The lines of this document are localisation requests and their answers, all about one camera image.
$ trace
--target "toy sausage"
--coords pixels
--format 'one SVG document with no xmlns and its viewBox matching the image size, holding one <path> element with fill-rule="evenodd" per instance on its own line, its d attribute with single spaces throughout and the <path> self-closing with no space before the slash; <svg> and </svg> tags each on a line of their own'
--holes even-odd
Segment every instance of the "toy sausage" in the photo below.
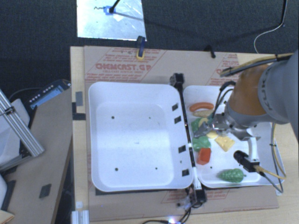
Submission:
<svg viewBox="0 0 299 224">
<path fill-rule="evenodd" d="M 209 103 L 209 102 L 199 102 L 199 103 L 195 103 L 195 104 L 191 105 L 190 108 L 189 108 L 189 110 L 191 112 L 194 112 L 198 109 L 212 110 L 212 109 L 214 109 L 214 105 L 212 103 Z"/>
</svg>

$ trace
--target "yellow clip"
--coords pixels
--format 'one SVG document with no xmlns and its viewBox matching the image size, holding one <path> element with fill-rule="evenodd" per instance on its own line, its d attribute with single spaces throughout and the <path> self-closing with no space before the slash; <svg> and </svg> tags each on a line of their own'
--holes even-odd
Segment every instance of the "yellow clip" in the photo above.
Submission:
<svg viewBox="0 0 299 224">
<path fill-rule="evenodd" d="M 143 50 L 143 53 L 142 53 L 142 56 L 139 56 L 138 54 L 139 54 L 139 50 L 140 49 L 137 49 L 137 52 L 136 52 L 136 58 L 139 60 L 139 61 L 141 61 L 141 60 L 143 60 L 144 59 L 144 50 Z"/>
</svg>

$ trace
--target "yellow toy cheese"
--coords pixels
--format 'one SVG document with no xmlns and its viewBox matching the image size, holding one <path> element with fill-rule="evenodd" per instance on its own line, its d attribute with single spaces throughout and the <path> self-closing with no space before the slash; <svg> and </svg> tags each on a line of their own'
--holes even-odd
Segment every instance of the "yellow toy cheese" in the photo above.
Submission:
<svg viewBox="0 0 299 224">
<path fill-rule="evenodd" d="M 235 143 L 235 141 L 229 138 L 228 136 L 219 136 L 215 139 L 215 141 L 225 152 L 227 152 Z"/>
<path fill-rule="evenodd" d="M 215 139 L 218 136 L 218 133 L 215 130 L 212 130 L 206 134 L 209 139 Z"/>
</svg>

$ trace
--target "green toy vegetable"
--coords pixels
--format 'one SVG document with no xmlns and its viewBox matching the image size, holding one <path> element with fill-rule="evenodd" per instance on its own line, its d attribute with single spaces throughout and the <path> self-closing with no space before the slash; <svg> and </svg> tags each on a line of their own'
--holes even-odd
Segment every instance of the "green toy vegetable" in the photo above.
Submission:
<svg viewBox="0 0 299 224">
<path fill-rule="evenodd" d="M 241 182 L 243 180 L 244 173 L 239 168 L 228 169 L 219 173 L 217 177 L 227 182 Z"/>
<path fill-rule="evenodd" d="M 191 128 L 193 133 L 195 133 L 196 131 L 198 131 L 198 124 L 200 122 L 202 118 L 197 118 L 196 120 L 194 120 L 193 122 L 191 122 Z"/>
<path fill-rule="evenodd" d="M 198 139 L 197 138 L 192 139 L 192 146 L 194 151 L 199 152 L 202 147 L 210 148 L 211 143 L 207 136 L 200 136 Z"/>
</svg>

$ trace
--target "black clip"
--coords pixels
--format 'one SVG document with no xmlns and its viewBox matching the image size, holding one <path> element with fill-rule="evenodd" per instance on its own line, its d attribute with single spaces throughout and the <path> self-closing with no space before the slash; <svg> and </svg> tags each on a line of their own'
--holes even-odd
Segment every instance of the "black clip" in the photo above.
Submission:
<svg viewBox="0 0 299 224">
<path fill-rule="evenodd" d="M 144 58 L 144 47 L 145 47 L 145 37 L 139 36 L 136 41 L 137 53 L 136 58 L 138 60 L 143 60 Z"/>
<path fill-rule="evenodd" d="M 9 115 L 9 114 L 12 114 L 13 112 L 15 112 L 15 108 L 13 106 L 7 108 L 3 113 L 0 113 L 0 116 L 6 114 L 6 115 Z"/>
<path fill-rule="evenodd" d="M 215 55 L 214 50 L 213 50 L 211 45 L 207 45 L 206 48 L 204 48 L 204 51 L 210 51 L 211 52 L 211 57 L 216 58 L 216 55 Z"/>
</svg>

